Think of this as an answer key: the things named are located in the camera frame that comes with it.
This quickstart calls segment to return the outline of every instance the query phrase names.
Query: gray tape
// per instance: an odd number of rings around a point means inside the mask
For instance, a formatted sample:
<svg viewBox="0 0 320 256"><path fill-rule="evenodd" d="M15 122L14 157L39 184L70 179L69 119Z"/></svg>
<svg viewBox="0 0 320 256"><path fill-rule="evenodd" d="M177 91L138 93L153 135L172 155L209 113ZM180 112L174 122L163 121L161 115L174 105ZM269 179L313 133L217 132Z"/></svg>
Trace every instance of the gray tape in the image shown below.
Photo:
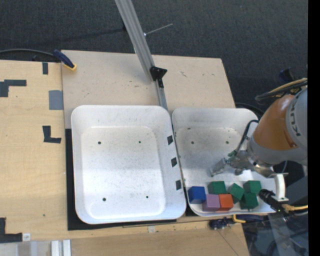
<svg viewBox="0 0 320 256"><path fill-rule="evenodd" d="M42 62L42 74L43 75L48 75L48 63L47 62Z"/></svg>
<svg viewBox="0 0 320 256"><path fill-rule="evenodd" d="M61 90L49 91L49 110L63 110L64 99Z"/></svg>

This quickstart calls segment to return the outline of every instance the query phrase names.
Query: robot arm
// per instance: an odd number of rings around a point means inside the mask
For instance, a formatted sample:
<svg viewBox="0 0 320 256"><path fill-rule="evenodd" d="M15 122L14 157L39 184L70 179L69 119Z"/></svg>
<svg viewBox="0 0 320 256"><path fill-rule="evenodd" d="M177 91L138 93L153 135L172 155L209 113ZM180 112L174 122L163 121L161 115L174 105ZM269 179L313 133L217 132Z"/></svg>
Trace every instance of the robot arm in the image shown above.
<svg viewBox="0 0 320 256"><path fill-rule="evenodd" d="M306 78L298 80L293 85L306 85ZM268 92L276 95L292 86ZM294 161L304 166L308 165L308 88L297 94L286 94L275 100L258 122L252 136L247 137L245 129L242 138L246 138L246 150L240 150L245 139L239 146L223 158L211 170L211 176L224 171L229 165L240 175L243 170L250 169L270 178L276 173L272 166L283 161Z"/></svg>

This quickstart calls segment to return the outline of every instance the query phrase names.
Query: black clamp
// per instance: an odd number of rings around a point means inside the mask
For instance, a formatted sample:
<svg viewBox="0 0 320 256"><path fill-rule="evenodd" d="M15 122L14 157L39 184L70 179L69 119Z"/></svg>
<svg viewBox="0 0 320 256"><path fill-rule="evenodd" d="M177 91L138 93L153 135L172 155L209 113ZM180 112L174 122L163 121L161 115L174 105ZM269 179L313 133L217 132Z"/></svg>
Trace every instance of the black clamp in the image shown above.
<svg viewBox="0 0 320 256"><path fill-rule="evenodd" d="M164 88L164 83L162 82L162 78L167 73L167 71L168 71L167 69L156 67L156 66L152 66L150 68L152 79L153 81L156 81L156 80L158 81L158 85L160 88Z"/></svg>

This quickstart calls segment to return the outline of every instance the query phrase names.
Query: metal bar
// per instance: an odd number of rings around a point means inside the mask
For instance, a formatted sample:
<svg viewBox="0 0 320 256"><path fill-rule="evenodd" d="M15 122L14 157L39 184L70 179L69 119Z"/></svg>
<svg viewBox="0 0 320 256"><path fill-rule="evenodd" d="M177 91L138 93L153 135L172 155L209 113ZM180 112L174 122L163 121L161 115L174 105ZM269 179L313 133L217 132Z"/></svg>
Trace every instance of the metal bar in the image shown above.
<svg viewBox="0 0 320 256"><path fill-rule="evenodd" d="M71 241L70 239L62 241L63 256L71 256Z"/></svg>
<svg viewBox="0 0 320 256"><path fill-rule="evenodd" d="M134 51L139 58L143 71L150 82L154 83L150 69L155 66L155 62L150 53L144 32L140 26L134 5L131 0L115 0L115 3L133 44ZM168 107L165 91L163 88L159 87L159 81L156 81L155 86L159 105L167 110Z"/></svg>
<svg viewBox="0 0 320 256"><path fill-rule="evenodd" d="M151 33L154 33L154 32L157 32L157 31L159 31L159 30L165 29L165 28L170 27L170 26L172 26L172 25L173 25L173 24L171 23L171 24L168 24L168 25L159 27L159 28L157 28L157 29L154 29L154 30L149 31L148 33L143 33L143 35L144 35L144 36L149 35L149 34L151 34Z"/></svg>

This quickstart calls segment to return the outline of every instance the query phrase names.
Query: blue clamp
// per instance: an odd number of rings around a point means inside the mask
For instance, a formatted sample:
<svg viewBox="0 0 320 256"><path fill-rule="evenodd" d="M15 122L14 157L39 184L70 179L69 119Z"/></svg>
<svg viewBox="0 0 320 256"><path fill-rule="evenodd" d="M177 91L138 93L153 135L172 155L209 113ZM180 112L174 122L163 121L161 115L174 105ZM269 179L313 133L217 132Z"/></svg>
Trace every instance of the blue clamp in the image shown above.
<svg viewBox="0 0 320 256"><path fill-rule="evenodd" d="M64 55L61 51L55 49L53 51L53 56L64 63L64 66L71 71L74 71L77 68L77 65L73 63L66 55Z"/></svg>

